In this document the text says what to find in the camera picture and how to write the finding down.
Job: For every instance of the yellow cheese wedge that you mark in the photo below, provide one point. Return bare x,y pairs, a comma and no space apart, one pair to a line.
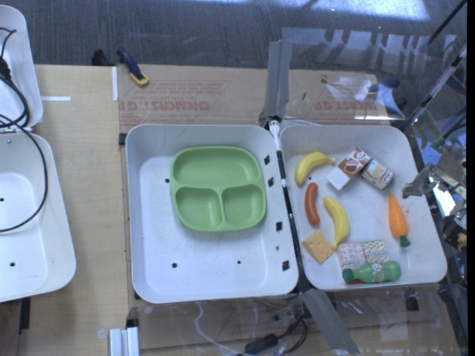
318,246

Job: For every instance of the brown and white carton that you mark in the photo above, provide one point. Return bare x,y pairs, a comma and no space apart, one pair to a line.
350,165

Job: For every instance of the small white printed can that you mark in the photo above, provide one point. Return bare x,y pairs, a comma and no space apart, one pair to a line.
377,174

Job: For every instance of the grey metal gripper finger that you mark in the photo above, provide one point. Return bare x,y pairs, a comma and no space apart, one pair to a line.
420,184

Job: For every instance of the yellow banana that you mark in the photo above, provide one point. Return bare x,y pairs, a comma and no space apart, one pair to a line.
340,219
308,163

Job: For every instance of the orange carrot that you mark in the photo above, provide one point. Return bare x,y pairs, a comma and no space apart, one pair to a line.
397,217

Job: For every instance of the green bottle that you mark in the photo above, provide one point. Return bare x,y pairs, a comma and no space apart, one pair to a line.
375,272

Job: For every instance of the pink patterned packet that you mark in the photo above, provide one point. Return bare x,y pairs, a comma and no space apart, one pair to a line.
350,255

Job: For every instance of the brown cardboard board red print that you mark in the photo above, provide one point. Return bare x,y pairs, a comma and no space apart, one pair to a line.
222,98

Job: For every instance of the yellow and green patterned packet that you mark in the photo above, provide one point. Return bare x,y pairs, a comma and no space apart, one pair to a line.
375,250

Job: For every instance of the green divided plate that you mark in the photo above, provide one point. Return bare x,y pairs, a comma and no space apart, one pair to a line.
215,169

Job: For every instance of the orange sausage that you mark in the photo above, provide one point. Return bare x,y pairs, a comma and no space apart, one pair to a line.
312,204

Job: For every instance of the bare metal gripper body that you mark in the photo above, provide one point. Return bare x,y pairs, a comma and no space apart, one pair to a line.
451,189

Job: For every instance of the white plastic tray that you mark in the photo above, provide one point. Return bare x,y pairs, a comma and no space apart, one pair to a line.
371,213
16,87
208,265
26,236

